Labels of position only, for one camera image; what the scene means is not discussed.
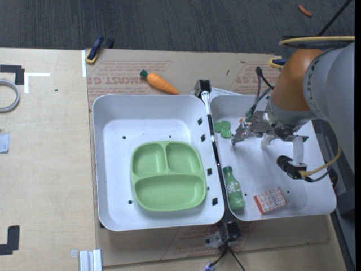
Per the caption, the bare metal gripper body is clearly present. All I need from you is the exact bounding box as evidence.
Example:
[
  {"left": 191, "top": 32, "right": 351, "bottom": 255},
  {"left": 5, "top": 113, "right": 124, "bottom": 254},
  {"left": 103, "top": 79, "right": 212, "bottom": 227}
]
[{"left": 249, "top": 110, "right": 283, "bottom": 139}]

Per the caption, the green divided plate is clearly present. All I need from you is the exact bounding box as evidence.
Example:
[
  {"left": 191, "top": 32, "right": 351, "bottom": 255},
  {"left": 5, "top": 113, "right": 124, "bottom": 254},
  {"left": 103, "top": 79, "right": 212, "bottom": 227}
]
[{"left": 130, "top": 140, "right": 208, "bottom": 212}]

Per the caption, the green bottle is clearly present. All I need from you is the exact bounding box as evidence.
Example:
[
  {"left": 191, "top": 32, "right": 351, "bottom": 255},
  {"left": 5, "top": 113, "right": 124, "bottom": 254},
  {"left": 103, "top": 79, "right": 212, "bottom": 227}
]
[{"left": 222, "top": 165, "right": 246, "bottom": 212}]

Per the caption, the black cylinder on white bracket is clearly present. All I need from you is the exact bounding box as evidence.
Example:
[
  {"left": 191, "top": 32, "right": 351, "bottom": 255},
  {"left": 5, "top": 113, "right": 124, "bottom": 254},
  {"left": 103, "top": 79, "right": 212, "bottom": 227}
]
[{"left": 276, "top": 135, "right": 309, "bottom": 181}]

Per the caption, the green ridged toy vegetable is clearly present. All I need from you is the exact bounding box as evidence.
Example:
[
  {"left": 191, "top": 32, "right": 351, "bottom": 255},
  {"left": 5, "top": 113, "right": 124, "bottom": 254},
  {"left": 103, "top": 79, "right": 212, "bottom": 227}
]
[{"left": 213, "top": 120, "right": 232, "bottom": 139}]

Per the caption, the white plastic tray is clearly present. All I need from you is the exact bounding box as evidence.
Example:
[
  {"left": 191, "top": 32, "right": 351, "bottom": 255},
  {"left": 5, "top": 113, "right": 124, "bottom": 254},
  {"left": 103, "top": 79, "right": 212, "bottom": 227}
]
[
  {"left": 209, "top": 94, "right": 338, "bottom": 222},
  {"left": 91, "top": 94, "right": 226, "bottom": 233}
]

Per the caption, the black block with thin wires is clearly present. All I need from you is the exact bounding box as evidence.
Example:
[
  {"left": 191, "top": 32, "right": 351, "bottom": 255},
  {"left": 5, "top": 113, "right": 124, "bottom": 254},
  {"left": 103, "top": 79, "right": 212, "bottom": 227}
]
[
  {"left": 216, "top": 221, "right": 243, "bottom": 243},
  {"left": 193, "top": 79, "right": 212, "bottom": 96}
]

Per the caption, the brown cardboard board red print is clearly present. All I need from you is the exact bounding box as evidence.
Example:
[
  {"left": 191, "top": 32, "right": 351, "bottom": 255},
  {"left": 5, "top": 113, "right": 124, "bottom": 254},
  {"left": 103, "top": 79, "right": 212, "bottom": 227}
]
[{"left": 85, "top": 48, "right": 340, "bottom": 268}]

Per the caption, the orange carrot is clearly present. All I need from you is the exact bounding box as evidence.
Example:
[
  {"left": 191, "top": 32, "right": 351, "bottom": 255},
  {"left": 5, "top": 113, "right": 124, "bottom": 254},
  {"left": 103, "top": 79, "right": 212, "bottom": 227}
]
[{"left": 139, "top": 69, "right": 180, "bottom": 95}]

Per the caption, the orange sausage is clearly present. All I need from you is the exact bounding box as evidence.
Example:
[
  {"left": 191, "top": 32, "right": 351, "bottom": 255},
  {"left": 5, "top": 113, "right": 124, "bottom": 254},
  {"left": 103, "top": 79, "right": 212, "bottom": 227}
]
[{"left": 297, "top": 4, "right": 314, "bottom": 18}]

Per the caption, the orange and white carton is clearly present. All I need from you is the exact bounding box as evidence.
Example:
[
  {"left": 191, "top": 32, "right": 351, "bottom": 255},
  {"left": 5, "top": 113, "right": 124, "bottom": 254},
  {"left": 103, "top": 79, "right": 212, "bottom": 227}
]
[{"left": 253, "top": 186, "right": 289, "bottom": 215}]

